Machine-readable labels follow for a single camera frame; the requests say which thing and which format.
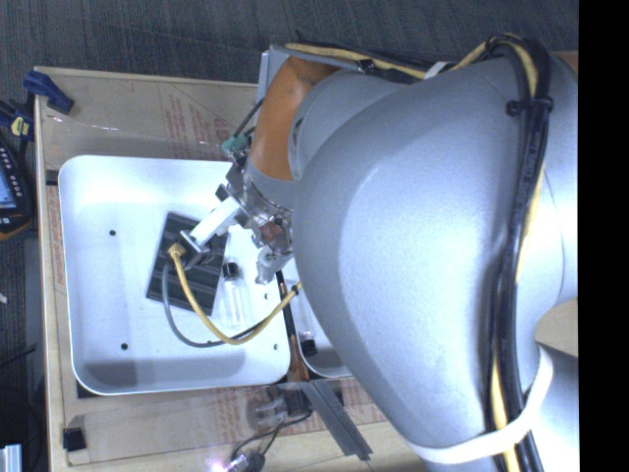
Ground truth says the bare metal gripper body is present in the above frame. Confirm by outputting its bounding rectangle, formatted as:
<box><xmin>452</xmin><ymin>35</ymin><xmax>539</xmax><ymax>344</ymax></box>
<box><xmin>225</xmin><ymin>163</ymin><xmax>295</xmax><ymax>256</ymax></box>

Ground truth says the clear plastic bottle black cap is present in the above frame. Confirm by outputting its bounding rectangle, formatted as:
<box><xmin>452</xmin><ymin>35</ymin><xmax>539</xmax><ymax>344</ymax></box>
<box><xmin>295</xmin><ymin>307</ymin><xmax>319</xmax><ymax>359</ymax></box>
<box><xmin>219</xmin><ymin>261</ymin><xmax>255</xmax><ymax>329</ymax></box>

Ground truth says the white plastic tray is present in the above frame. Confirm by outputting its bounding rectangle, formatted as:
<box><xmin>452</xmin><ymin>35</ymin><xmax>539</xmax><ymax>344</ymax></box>
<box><xmin>293</xmin><ymin>258</ymin><xmax>356</xmax><ymax>381</ymax></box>
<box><xmin>57</xmin><ymin>153</ymin><xmax>293</xmax><ymax>396</ymax></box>

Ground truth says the brown cardboard board red print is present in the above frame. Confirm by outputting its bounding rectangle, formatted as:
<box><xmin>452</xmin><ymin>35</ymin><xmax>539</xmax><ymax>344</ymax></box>
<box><xmin>32</xmin><ymin>65</ymin><xmax>427</xmax><ymax>472</ymax></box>

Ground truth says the black cylinder on white bracket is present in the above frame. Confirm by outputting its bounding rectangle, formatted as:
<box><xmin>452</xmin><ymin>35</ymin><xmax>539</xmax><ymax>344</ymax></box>
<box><xmin>145</xmin><ymin>184</ymin><xmax>246</xmax><ymax>317</ymax></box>

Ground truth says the black block with thin wires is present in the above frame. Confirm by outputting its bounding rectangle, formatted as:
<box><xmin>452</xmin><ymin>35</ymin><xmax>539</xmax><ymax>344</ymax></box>
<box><xmin>283</xmin><ymin>385</ymin><xmax>314</xmax><ymax>417</ymax></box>

